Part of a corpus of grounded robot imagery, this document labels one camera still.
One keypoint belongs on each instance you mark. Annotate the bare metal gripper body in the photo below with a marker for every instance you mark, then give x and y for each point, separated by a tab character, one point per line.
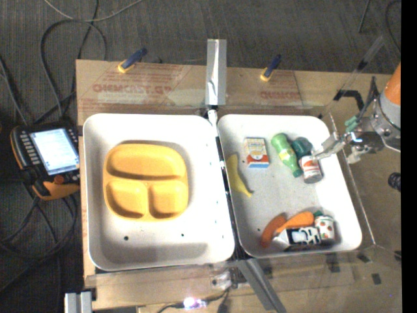
374	139

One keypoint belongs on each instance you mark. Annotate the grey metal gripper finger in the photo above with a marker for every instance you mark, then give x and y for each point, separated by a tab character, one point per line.
329	147
355	155

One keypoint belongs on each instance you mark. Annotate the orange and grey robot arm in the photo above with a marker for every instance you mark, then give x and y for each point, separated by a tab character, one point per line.
392	93

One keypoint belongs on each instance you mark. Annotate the dark teal bottle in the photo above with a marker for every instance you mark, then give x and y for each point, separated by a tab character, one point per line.
301	146

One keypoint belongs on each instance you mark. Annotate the red and white can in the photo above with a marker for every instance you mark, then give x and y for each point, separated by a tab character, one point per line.
311	171

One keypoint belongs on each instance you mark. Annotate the light green bottle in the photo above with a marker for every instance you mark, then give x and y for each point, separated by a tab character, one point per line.
286	153

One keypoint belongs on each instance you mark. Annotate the brown cardboard board, red print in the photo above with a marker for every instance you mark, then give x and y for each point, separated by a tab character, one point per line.
374	207

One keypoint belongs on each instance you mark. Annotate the white plastic tray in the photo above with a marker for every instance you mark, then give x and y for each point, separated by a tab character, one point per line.
195	246
280	194

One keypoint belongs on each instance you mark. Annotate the white red blue carton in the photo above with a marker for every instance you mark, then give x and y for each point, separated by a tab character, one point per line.
256	152

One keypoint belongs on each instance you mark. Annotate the white can with red print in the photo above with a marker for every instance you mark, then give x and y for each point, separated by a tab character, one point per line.
325	228

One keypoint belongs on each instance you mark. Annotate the orange carrot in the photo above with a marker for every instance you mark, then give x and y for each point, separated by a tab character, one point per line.
298	220

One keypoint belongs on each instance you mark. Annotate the black and white carton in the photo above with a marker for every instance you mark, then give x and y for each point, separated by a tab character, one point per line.
301	238

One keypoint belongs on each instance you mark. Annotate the yellow banana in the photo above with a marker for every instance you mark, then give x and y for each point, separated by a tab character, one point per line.
235	174

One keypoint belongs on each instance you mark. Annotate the orange sausage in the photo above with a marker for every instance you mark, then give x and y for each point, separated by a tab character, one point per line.
270	231

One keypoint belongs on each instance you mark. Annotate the yellow divided plate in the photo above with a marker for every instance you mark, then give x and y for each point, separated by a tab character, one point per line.
145	181

